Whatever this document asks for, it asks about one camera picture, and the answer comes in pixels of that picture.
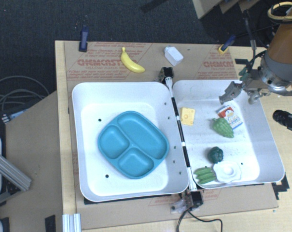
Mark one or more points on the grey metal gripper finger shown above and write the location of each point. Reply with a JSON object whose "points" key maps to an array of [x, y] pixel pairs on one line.
{"points": [[230, 92], [253, 97]]}

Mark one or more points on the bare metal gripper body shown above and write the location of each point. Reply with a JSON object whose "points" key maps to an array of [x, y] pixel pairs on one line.
{"points": [[254, 82]]}

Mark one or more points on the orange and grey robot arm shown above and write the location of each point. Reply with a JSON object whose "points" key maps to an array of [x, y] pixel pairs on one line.
{"points": [[282, 42]]}

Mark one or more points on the white and orange carton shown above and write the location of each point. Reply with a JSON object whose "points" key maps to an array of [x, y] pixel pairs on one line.
{"points": [[233, 118]]}

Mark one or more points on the green grapes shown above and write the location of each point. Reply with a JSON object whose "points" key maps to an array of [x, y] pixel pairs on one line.
{"points": [[223, 128]]}

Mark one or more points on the yellow cheese slice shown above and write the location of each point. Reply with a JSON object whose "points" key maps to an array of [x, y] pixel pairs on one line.
{"points": [[187, 116]]}

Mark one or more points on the white plastic tray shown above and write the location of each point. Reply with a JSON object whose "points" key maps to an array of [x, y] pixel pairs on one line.
{"points": [[252, 149], [92, 134]]}

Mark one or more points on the thin black and white rod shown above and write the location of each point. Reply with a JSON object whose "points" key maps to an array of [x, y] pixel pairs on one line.
{"points": [[178, 120]]}

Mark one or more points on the dark green broccoli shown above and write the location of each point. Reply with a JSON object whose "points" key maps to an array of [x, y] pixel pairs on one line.
{"points": [[215, 155]]}

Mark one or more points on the white plastic bottle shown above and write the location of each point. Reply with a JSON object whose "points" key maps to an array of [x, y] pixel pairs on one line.
{"points": [[174, 55]]}

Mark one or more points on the white fried egg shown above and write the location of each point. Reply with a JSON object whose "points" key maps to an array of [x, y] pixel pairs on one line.
{"points": [[227, 171]]}

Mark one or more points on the green pea pods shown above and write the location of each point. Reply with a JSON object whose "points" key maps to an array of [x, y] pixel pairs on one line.
{"points": [[204, 175]]}

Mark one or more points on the blue divided plate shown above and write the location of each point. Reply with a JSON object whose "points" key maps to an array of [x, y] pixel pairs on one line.
{"points": [[136, 132]]}

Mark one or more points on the yellow banana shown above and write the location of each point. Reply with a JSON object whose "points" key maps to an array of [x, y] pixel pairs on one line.
{"points": [[131, 64]]}

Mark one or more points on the brown cardboard board, red print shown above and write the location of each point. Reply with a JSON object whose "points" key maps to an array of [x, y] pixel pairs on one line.
{"points": [[141, 214]]}

